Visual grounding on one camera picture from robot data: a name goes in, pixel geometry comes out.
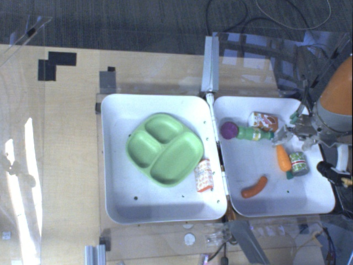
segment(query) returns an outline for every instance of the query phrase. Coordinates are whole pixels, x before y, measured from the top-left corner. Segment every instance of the glass panel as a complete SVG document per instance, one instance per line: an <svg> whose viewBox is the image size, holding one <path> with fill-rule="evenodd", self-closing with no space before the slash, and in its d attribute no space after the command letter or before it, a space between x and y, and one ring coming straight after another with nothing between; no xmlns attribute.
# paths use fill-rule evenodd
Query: glass panel
<svg viewBox="0 0 353 265"><path fill-rule="evenodd" d="M100 71L115 68L116 93L198 95L204 57L152 52L102 51Z"/></svg>
<svg viewBox="0 0 353 265"><path fill-rule="evenodd" d="M21 49L44 43L50 18L0 13L0 21L10 25L0 45L0 263L40 264L45 84L38 64L45 50Z"/></svg>
<svg viewBox="0 0 353 265"><path fill-rule="evenodd" d="M233 264L349 264L352 254L346 245L353 239L353 222L341 215L238 220L229 228L243 251L227 253ZM215 259L222 256L223 250Z"/></svg>
<svg viewBox="0 0 353 265"><path fill-rule="evenodd" d="M247 28L234 31L214 34L220 40L223 95L301 99L307 81L308 104L312 105L351 47L349 35L344 33L306 31L294 41L274 37L270 29L262 29L267 35L244 33L254 31Z"/></svg>

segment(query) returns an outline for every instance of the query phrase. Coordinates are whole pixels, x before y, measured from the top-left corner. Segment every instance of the toy sausage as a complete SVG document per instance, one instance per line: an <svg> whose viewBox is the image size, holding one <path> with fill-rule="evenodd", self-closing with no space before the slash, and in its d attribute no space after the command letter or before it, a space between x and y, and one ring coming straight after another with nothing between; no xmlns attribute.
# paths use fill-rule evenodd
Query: toy sausage
<svg viewBox="0 0 353 265"><path fill-rule="evenodd" d="M260 193L264 189L264 187L267 184L267 181L268 181L268 179L265 176L262 176L256 185L254 185L253 187L246 188L246 189L242 190L242 197L243 198L250 198L250 197L257 195L258 193Z"/></svg>

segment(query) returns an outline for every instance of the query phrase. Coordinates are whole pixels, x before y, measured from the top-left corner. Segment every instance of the green plate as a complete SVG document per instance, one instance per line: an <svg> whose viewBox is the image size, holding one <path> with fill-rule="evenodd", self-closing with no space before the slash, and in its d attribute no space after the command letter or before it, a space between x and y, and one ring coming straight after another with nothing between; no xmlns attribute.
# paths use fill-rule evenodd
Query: green plate
<svg viewBox="0 0 353 265"><path fill-rule="evenodd" d="M200 162L202 141L168 114L155 114L131 134L126 153L148 178L164 187L180 183Z"/></svg>

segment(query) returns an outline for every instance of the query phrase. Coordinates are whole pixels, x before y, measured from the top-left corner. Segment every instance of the can label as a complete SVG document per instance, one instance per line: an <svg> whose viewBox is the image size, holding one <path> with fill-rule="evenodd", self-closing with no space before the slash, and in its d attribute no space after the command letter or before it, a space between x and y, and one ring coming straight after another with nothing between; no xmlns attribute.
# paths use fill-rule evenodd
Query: can label
<svg viewBox="0 0 353 265"><path fill-rule="evenodd" d="M308 165L303 152L294 152L289 155L289 158L292 163L292 172L294 176L308 173Z"/></svg>
<svg viewBox="0 0 353 265"><path fill-rule="evenodd" d="M278 117L259 113L252 112L248 120L249 126L255 126L261 128L264 131L276 131L278 129Z"/></svg>
<svg viewBox="0 0 353 265"><path fill-rule="evenodd" d="M196 190L203 192L207 189L213 188L213 176L211 170L210 160L202 160L194 170L196 179Z"/></svg>

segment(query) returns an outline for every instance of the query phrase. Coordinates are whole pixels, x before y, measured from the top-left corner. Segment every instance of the wooden table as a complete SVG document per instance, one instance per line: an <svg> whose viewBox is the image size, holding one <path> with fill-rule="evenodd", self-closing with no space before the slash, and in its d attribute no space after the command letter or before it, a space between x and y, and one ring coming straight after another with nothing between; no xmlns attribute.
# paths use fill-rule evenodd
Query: wooden table
<svg viewBox="0 0 353 265"><path fill-rule="evenodd" d="M97 245L100 236L100 188L98 172L96 94L99 93L99 72L108 66L115 67L117 90L143 90L158 86L162 91L197 93L201 84L203 56L153 54L142 52L103 51L87 49L63 49L26 46L16 55L25 71L24 75L36 78L38 59L47 58L49 51L74 52L75 66L56 66L56 81L45 82L43 138L44 160L42 174L42 264L83 264L84 247ZM236 78L234 66L221 67L221 86L247 92L258 88L258 95L276 95L274 77L259 84ZM158 245L158 235L147 240ZM263 240L266 255L273 264L289 263L288 247L281 248L278 239ZM6 250L8 244L0 243ZM306 247L312 258L321 260L317 246ZM186 252L186 256L153 257L124 260L133 264L197 264L199 254ZM248 264L239 246L228 254L230 264ZM0 257L3 264L10 264L7 256ZM210 264L217 264L216 259ZM119 259L108 262L119 264Z"/></svg>

